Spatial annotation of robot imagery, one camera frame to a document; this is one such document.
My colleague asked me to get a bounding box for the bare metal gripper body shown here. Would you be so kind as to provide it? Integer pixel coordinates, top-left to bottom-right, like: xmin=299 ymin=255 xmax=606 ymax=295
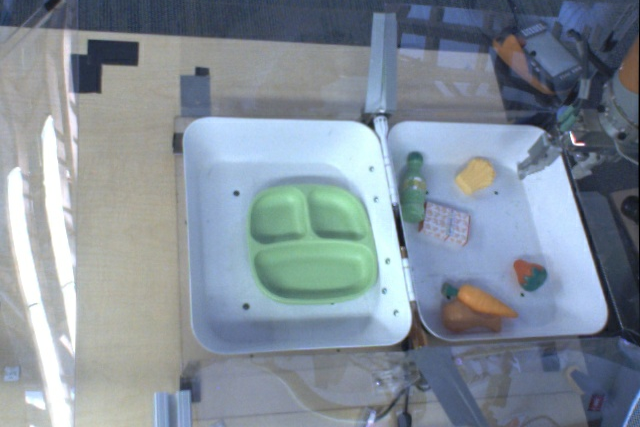
xmin=561 ymin=107 xmax=640 ymax=166

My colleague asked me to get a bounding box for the yellow ridged toy food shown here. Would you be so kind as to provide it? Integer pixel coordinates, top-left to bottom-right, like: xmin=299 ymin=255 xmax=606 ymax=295
xmin=454 ymin=156 xmax=497 ymax=197

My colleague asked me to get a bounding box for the white plastic tray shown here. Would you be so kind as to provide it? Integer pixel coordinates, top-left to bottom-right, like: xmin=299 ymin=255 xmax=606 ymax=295
xmin=181 ymin=116 xmax=414 ymax=356
xmin=386 ymin=120 xmax=610 ymax=343

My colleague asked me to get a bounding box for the orange and white carton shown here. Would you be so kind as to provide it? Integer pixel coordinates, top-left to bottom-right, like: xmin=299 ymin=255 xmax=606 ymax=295
xmin=417 ymin=200 xmax=472 ymax=248

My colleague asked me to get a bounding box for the red and green toy strawberry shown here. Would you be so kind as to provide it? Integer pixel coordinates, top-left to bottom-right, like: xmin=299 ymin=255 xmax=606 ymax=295
xmin=512 ymin=258 xmax=549 ymax=293

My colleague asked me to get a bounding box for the green plastic bottle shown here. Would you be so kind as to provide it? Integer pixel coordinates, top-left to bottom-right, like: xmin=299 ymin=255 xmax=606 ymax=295
xmin=397 ymin=151 xmax=428 ymax=224

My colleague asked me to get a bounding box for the orange toy carrot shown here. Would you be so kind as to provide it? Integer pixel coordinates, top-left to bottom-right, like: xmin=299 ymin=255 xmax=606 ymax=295
xmin=440 ymin=282 xmax=520 ymax=320

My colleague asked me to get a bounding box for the brown toy chicken drumstick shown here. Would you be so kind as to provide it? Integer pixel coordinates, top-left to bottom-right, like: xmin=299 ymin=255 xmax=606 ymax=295
xmin=440 ymin=300 xmax=503 ymax=335

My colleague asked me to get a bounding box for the green divided plate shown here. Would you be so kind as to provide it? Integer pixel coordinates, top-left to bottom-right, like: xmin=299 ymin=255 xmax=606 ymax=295
xmin=246 ymin=183 xmax=379 ymax=306

